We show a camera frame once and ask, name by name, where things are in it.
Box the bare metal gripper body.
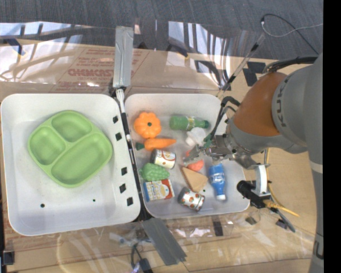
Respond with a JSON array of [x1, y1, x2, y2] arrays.
[[203, 134, 259, 169]]

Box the orange-red toy food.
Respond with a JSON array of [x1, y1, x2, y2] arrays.
[[185, 149, 205, 172]]

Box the white lumpy toy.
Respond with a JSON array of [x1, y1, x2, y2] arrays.
[[185, 126, 207, 147]]

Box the tan bread slice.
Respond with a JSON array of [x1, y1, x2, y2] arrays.
[[181, 166, 209, 194]]

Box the white can orange print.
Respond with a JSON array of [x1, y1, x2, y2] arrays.
[[149, 148, 177, 170]]

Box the blue bottle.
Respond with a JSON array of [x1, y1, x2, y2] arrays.
[[207, 163, 227, 201]]

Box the green bottle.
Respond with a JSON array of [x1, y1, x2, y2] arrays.
[[169, 114, 211, 132]]

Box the orange carrot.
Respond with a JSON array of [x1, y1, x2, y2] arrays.
[[135, 137, 178, 152]]

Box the green grapes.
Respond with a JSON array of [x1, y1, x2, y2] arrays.
[[139, 162, 171, 182]]

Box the white can tomato print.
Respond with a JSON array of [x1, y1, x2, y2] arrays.
[[177, 186, 206, 212]]

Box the white and red carton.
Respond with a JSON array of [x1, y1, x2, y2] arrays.
[[142, 178, 176, 202]]

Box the white plastic tray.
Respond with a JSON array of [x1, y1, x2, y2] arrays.
[[0, 93, 142, 237], [124, 93, 251, 220]]

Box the orange pumpkin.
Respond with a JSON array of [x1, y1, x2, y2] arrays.
[[133, 111, 163, 139]]

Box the brown cardboard board red print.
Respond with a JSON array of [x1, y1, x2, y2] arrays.
[[0, 43, 316, 273]]

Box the green divided plate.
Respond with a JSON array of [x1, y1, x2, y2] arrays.
[[27, 109, 114, 189]]

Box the black cylinder on white bracket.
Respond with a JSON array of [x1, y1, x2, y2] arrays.
[[236, 164, 272, 209]]

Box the black block with thin wires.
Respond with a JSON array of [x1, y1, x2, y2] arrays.
[[138, 258, 154, 273]]

